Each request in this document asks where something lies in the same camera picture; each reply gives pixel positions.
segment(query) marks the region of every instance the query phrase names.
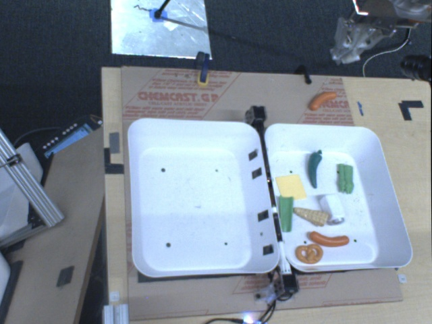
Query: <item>plastic sausage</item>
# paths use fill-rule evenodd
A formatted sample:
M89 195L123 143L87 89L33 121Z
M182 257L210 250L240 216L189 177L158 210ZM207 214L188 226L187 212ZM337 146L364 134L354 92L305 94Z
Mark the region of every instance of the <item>plastic sausage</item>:
M334 91L326 91L317 95L309 104L311 111L316 111L326 101L334 100L338 95Z
M346 235L343 236L335 236L334 238L330 238L328 236L324 236L318 232L312 232L309 234L309 239L317 244L327 246L327 247L338 247L347 245L350 242L349 237Z

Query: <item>green pepper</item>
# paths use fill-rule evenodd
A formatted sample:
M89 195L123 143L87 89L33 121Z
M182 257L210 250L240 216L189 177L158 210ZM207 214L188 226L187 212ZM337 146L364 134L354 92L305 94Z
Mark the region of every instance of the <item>green pepper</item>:
M318 164L323 159L321 154L322 154L321 150L318 150L317 152L313 153L309 157L308 174L309 174L310 183L312 184L313 188L317 188L317 168L318 168Z

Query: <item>black tape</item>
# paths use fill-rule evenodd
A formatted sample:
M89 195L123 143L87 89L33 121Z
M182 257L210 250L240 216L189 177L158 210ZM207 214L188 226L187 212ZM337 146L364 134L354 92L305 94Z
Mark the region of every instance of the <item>black tape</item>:
M258 168L252 172L252 179L255 179L263 174L263 170Z
M269 211L268 210L262 211L258 214L258 222L261 222L261 221L268 219L268 218L269 218Z
M258 156L258 150L253 150L253 152L249 154L249 161L252 161L257 156Z
M274 253L273 245L267 245L263 247L263 255Z
M57 279L57 287L69 284L72 280L72 275L74 274L75 267L66 267L60 270L59 278Z
M120 153L120 133L114 132L109 134L109 151L111 154Z
M399 103L400 112L402 113L402 116L404 117L405 121L412 120L411 114L410 114L410 108L423 108L423 102L422 101L402 101Z
M124 174L124 165L111 163L111 151L109 148L103 149L105 159L105 174Z

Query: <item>wooden table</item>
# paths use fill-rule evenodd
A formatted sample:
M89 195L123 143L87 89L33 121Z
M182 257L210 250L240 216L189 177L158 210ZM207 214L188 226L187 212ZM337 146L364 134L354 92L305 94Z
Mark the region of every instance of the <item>wooden table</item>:
M424 82L396 79L343 78L343 83L355 125L372 129L381 140L411 239L412 261L399 271L407 280L402 284L404 300L277 310L270 323L428 323L432 318L430 87ZM105 148L109 147L110 134L122 131L121 92L121 70L104 68ZM404 120L399 105L402 101L421 101L424 107L409 109L412 120ZM363 115L358 102L362 105ZM123 161L123 148L120 147L119 152L111 154L111 162L121 164ZM111 304L128 303L123 185L122 174L105 176L108 286L110 292L119 295L118 299L111 299ZM212 317L153 319L134 321L133 324L198 324ZM226 317L241 317L241 314Z
M7 254L22 268L5 322L79 323L103 222L103 136L99 129L57 153L45 191L65 215ZM61 271L70 276L58 283Z

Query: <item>yellow clip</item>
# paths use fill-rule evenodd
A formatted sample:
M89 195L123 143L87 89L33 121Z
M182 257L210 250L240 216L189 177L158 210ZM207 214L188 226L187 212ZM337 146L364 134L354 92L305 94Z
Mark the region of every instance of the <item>yellow clip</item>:
M200 78L201 78L201 71L198 72L198 78L196 79L196 82L198 83L199 86L201 86L202 88L206 87L207 84L209 83L209 73L207 72L207 78L205 78L205 82L201 82Z

